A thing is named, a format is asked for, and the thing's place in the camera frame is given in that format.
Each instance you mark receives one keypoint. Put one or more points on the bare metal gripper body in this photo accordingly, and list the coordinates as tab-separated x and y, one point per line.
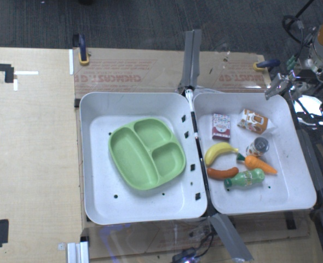
312	73

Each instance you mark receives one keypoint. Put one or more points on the dull metal gripper finger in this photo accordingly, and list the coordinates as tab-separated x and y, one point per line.
276	88

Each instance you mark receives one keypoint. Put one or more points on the orange and white carton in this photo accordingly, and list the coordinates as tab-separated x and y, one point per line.
253	121

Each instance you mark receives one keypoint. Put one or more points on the small orange and white can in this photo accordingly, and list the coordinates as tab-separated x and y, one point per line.
258	147

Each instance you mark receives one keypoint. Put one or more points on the red and white carton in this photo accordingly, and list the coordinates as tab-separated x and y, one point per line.
221	127

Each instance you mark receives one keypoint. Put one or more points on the orange carrot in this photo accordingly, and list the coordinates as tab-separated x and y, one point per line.
257	163

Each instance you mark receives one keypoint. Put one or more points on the yellow banana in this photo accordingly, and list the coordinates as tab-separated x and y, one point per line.
217	151

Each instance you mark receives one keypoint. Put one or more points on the thin black and white rod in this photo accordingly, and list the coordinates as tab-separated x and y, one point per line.
196	131

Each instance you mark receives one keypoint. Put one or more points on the green plastic bottle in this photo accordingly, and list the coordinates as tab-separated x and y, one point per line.
245	178

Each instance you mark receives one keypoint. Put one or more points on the orange sausage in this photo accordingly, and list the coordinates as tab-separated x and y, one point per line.
222	173

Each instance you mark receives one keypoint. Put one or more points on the white plastic tray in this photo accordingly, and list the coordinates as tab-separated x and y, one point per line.
139	204
284	190

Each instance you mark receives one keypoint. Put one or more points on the brown cardboard board red print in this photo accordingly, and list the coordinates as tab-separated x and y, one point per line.
156	73

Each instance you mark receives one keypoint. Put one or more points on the green divided plate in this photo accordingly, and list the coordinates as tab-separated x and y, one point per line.
139	157

